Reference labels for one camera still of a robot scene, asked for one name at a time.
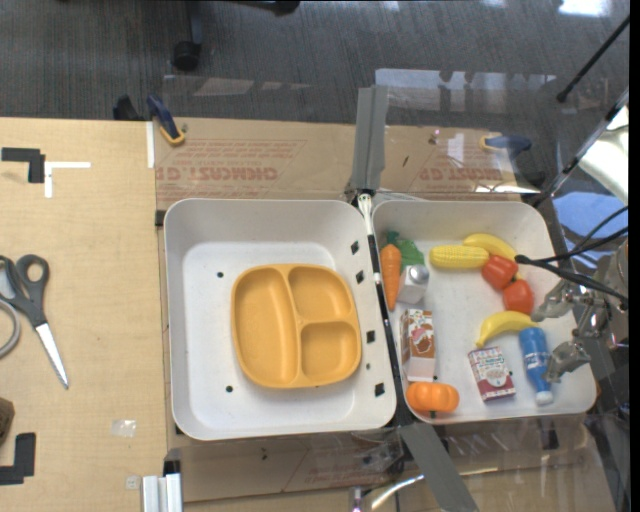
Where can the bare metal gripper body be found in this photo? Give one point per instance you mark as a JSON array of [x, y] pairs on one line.
[[602, 317]]

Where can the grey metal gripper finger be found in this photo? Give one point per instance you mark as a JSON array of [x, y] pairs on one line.
[[566, 357], [552, 300]]

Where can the blue bottle with white cap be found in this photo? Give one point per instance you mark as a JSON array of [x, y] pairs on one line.
[[532, 355]]

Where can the red toy pepper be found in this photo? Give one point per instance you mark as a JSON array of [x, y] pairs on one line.
[[499, 272], [518, 297]]

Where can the yellow banana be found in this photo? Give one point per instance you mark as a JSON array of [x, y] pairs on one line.
[[492, 243], [502, 322]]

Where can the red and white packet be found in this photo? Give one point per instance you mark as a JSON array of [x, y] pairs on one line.
[[492, 375]]

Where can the white plastic tray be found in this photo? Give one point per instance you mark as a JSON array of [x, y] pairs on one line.
[[200, 400], [460, 310]]

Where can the yellow corn cob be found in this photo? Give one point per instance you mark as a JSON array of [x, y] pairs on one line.
[[457, 256]]

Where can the orange pumpkin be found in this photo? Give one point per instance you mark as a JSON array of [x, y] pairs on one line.
[[432, 397]]

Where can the brown and white carton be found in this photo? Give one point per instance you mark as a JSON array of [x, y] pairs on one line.
[[417, 345]]

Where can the green toy lettuce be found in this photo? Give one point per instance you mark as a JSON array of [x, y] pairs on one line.
[[411, 252]]

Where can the orange carrot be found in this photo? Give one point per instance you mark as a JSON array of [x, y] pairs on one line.
[[391, 272]]

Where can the orange divided plate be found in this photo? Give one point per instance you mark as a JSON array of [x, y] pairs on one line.
[[270, 325]]

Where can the brown cardboard board red print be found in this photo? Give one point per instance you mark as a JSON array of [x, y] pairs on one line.
[[225, 150]]

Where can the black chair wheel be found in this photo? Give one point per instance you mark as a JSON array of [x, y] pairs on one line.
[[186, 54]]

